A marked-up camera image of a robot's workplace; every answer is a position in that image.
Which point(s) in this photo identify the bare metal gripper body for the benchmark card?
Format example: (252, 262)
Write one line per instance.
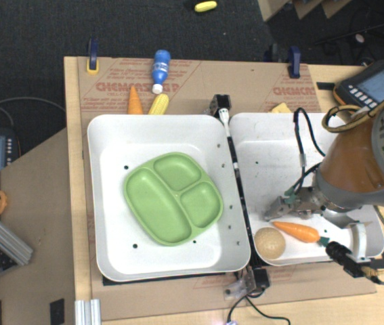
(308, 198)

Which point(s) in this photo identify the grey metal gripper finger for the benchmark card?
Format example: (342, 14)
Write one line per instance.
(306, 214)
(276, 209)

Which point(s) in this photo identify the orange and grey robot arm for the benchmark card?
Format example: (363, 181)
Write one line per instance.
(354, 161)

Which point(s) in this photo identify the orange carrot with green top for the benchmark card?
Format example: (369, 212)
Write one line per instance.
(296, 231)

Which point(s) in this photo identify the beige ball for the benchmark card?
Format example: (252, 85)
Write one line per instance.
(269, 243)

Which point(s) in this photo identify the white plastic tray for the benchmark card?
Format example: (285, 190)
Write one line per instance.
(266, 154)
(117, 195)

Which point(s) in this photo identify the thin black and white rod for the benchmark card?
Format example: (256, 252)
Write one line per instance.
(235, 168)

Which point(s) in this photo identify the yellow cheese wedge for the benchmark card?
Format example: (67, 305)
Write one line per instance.
(280, 108)

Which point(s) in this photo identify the green divided plate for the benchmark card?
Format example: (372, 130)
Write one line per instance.
(168, 201)

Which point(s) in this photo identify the brown cardboard board red print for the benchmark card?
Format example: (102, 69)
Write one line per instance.
(191, 303)

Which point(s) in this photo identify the yellow corn cob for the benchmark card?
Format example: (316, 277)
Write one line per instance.
(159, 104)

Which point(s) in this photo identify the plain orange carrot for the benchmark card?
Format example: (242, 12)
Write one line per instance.
(134, 103)

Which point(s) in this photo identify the blue plastic bottle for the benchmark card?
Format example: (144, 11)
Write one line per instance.
(160, 68)

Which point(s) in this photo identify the yellow oval toy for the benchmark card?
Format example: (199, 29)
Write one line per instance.
(206, 6)

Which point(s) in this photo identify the orange pretzel toy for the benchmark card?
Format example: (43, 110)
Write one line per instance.
(0, 202)

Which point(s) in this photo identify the black cylinder on white bracket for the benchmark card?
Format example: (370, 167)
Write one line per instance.
(339, 250)

